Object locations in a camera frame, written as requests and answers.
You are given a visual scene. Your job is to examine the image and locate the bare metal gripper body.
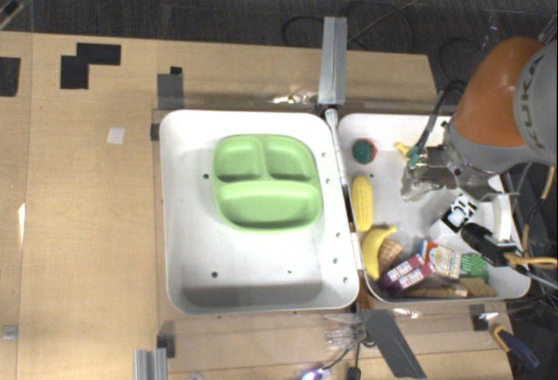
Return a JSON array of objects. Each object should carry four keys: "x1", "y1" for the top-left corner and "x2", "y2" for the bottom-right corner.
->
[{"x1": 409, "y1": 145, "x2": 486, "y2": 201}]

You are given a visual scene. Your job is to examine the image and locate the white plastic tray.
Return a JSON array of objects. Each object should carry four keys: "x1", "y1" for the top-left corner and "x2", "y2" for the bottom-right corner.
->
[
  {"x1": 158, "y1": 108, "x2": 361, "y2": 316},
  {"x1": 337, "y1": 112, "x2": 533, "y2": 305}
]

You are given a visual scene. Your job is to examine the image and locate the black and white carton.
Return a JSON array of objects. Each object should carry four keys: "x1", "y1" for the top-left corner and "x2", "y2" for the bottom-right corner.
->
[{"x1": 428, "y1": 192, "x2": 480, "y2": 241}]

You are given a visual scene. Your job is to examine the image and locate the yellow corn cob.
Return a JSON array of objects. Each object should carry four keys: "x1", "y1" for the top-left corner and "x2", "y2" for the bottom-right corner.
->
[{"x1": 350, "y1": 174, "x2": 375, "y2": 233}]

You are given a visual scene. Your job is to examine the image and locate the red and green strawberry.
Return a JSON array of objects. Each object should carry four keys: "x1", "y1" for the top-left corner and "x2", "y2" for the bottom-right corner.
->
[{"x1": 351, "y1": 139, "x2": 378, "y2": 165}]

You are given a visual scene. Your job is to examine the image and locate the tan ice cream cone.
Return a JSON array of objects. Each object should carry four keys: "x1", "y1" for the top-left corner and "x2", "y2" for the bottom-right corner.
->
[{"x1": 377, "y1": 239, "x2": 405, "y2": 277}]

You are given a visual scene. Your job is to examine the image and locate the yellow banana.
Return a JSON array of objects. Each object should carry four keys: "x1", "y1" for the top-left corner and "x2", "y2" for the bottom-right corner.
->
[{"x1": 360, "y1": 224, "x2": 398, "y2": 282}]

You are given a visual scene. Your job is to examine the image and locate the white carton with red top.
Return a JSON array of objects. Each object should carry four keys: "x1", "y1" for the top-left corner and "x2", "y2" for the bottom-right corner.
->
[{"x1": 418, "y1": 239, "x2": 464, "y2": 281}]

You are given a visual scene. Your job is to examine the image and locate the purple carton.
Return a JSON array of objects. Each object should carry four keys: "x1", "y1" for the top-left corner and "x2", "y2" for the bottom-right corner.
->
[
  {"x1": 387, "y1": 261, "x2": 437, "y2": 297},
  {"x1": 376, "y1": 253, "x2": 426, "y2": 288}
]

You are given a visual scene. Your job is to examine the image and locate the green ribbed toy vegetable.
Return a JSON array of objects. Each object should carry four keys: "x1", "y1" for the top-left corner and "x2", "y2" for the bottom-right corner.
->
[{"x1": 459, "y1": 252, "x2": 490, "y2": 283}]

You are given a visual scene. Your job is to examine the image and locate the brown baguette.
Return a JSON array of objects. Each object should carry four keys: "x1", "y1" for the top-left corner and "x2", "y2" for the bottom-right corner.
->
[{"x1": 403, "y1": 284, "x2": 470, "y2": 301}]

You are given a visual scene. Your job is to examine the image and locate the green divided plate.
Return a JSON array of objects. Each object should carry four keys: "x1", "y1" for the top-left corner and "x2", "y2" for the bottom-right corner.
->
[{"x1": 211, "y1": 133, "x2": 325, "y2": 234}]

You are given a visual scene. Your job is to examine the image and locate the black cylinder on white bracket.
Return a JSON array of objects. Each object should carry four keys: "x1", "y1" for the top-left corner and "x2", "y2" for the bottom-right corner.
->
[{"x1": 460, "y1": 190, "x2": 521, "y2": 268}]

